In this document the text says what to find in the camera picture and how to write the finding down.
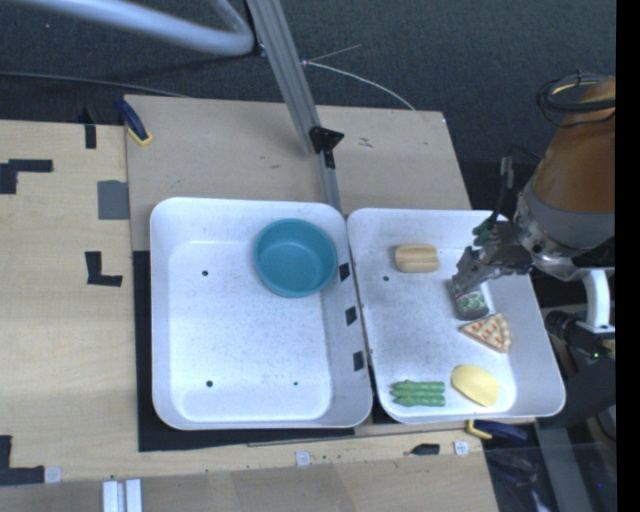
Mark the toy pizza slice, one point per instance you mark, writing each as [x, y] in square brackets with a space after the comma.
[490, 331]

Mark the blue bowl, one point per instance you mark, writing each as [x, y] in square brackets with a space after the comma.
[295, 260]

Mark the black cylinder on white bracket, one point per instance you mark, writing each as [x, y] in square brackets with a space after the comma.
[595, 305]

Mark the tan toy bread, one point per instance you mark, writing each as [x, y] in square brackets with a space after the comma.
[416, 258]

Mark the green toy asparagus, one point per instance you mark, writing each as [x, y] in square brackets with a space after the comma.
[419, 393]

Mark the green and white can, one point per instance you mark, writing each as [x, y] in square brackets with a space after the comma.
[471, 304]

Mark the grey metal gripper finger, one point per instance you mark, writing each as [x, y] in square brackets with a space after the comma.
[481, 276]
[462, 272]

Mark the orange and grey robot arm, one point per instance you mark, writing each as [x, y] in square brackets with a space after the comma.
[575, 170]

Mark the yellow oval toy food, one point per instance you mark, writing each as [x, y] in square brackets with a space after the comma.
[475, 384]

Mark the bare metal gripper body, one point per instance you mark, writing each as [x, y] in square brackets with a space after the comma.
[510, 252]

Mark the pale wood board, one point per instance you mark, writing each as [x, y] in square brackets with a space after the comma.
[240, 150]

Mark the white plastic tray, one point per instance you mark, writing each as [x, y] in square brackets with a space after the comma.
[240, 340]
[420, 330]

